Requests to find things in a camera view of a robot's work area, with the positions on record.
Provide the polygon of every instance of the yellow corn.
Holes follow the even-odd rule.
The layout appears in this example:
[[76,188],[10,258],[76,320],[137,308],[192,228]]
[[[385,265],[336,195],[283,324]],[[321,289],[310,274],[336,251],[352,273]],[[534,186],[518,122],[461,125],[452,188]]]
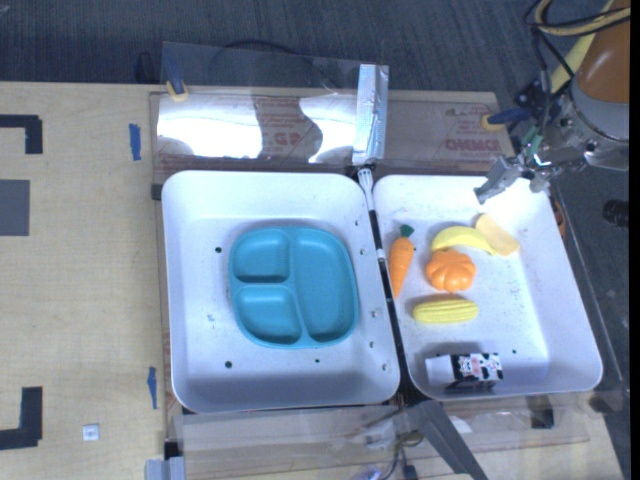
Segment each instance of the yellow corn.
[[413,308],[413,318],[425,324],[466,322],[477,315],[478,305],[464,299],[421,302]]

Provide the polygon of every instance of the table surface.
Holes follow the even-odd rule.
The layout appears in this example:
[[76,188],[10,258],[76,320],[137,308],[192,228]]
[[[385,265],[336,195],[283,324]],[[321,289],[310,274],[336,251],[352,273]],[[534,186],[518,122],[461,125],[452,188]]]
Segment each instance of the table surface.
[[[0,353],[9,365],[0,429],[18,426],[21,388],[42,386],[44,393],[43,437],[37,447],[0,451],[2,478],[143,478],[145,461],[163,456],[162,304],[150,197],[149,95],[157,90],[0,84],[0,113],[37,114],[44,127],[41,155],[25,154],[24,130],[0,128],[0,179],[30,180],[31,198],[29,236],[0,236]],[[129,124],[140,127],[139,161]],[[476,458],[490,478],[622,478],[602,417],[578,418],[586,436],[580,442]],[[100,426],[99,440],[83,440],[90,424]],[[415,464],[421,478],[452,478],[439,457]],[[355,471],[264,478],[349,478]]]

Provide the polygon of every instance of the white tray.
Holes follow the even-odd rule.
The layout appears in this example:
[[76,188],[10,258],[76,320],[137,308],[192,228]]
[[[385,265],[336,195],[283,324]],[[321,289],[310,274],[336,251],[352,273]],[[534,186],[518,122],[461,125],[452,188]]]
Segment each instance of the white tray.
[[[396,392],[400,372],[364,194],[335,174],[183,171],[162,190],[176,397],[198,413],[364,405]],[[227,266],[235,240],[268,225],[313,226],[345,244],[359,321],[344,341],[277,349],[235,321]]]
[[[585,308],[547,196],[534,194],[519,179],[480,205],[473,192],[481,177],[404,176],[382,178],[374,201],[385,251],[401,224],[415,229],[416,254],[396,311],[414,385],[435,399],[483,398],[587,391],[602,376],[602,362]],[[438,292],[426,279],[435,234],[451,225],[473,224],[488,213],[521,244],[508,256],[490,256],[464,248],[478,274],[469,290],[476,302],[472,321],[425,325],[411,315],[413,306]],[[491,391],[447,392],[430,382],[425,359],[438,355],[497,352],[504,380]]]

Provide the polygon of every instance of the blue plate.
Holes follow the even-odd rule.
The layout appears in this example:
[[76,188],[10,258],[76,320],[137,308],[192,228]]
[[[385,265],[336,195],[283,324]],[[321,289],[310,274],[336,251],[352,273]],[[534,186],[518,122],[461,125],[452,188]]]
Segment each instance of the blue plate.
[[349,253],[327,231],[283,226],[245,233],[231,248],[229,284],[238,326],[260,345],[334,345],[358,323]]

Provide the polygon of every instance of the robotic arm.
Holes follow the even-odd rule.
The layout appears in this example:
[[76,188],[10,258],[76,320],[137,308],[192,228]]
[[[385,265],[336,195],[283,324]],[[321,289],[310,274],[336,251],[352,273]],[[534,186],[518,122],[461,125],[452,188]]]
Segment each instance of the robotic arm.
[[[516,157],[499,158],[487,182],[475,189],[480,203],[521,176],[530,179],[532,191],[539,192],[562,172],[576,172],[587,165],[629,169],[631,0],[610,0],[604,12],[580,25],[547,24],[552,1],[534,4],[534,20],[529,23],[541,78],[516,98],[536,123],[521,139]],[[540,42],[551,47],[545,34],[581,36],[572,52],[559,58],[561,66],[553,76],[537,48]],[[579,64],[575,73],[571,63]]]

